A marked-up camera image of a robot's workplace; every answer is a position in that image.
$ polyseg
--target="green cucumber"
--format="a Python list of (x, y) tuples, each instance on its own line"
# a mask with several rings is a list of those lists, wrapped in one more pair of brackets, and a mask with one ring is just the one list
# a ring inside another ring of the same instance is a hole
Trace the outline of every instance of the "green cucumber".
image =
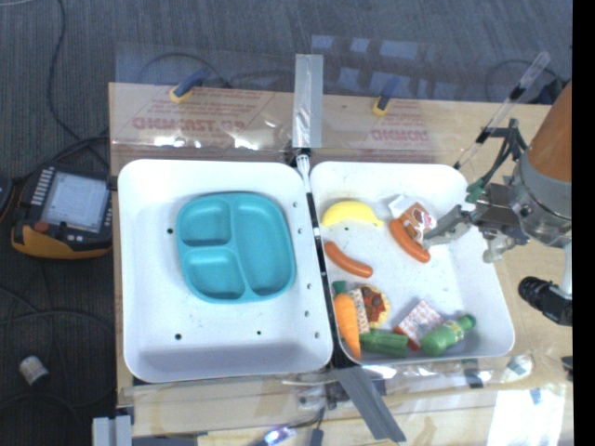
[(362, 350), (370, 353), (380, 353), (389, 357), (403, 358), (407, 356), (407, 335), (372, 329), (360, 334)]

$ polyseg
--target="blue plastic plate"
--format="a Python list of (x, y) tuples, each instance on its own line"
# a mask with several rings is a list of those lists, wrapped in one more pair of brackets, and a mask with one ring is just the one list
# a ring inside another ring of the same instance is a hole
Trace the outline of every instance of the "blue plastic plate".
[(270, 299), (296, 277), (283, 212), (262, 195), (224, 192), (196, 198), (179, 211), (176, 234), (184, 279), (205, 301)]

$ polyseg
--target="yellow banana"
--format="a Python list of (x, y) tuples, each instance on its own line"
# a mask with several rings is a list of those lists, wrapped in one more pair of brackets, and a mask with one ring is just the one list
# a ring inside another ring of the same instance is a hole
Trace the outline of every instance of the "yellow banana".
[(332, 204), (324, 212), (322, 223), (328, 227), (345, 219), (369, 221), (378, 227), (384, 225), (384, 221), (377, 218), (369, 205), (357, 200), (344, 200)]

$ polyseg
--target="toy hot dog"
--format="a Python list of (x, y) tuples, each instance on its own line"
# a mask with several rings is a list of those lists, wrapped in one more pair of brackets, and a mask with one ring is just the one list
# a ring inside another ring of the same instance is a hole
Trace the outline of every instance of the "toy hot dog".
[(362, 278), (369, 278), (374, 272), (368, 265), (347, 256), (333, 242), (326, 242), (324, 244), (324, 252), (337, 266), (351, 274)]
[(399, 218), (394, 218), (389, 223), (389, 230), (395, 241), (404, 249), (404, 251), (421, 263), (430, 261), (430, 252), (421, 247), (406, 231), (403, 222)]

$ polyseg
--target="electronic device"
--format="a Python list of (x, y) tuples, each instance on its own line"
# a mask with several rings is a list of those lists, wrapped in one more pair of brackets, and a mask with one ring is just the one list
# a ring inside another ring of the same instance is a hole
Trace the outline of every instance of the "electronic device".
[(25, 183), (13, 215), (12, 246), (25, 255), (82, 259), (112, 248), (107, 174), (42, 164)]

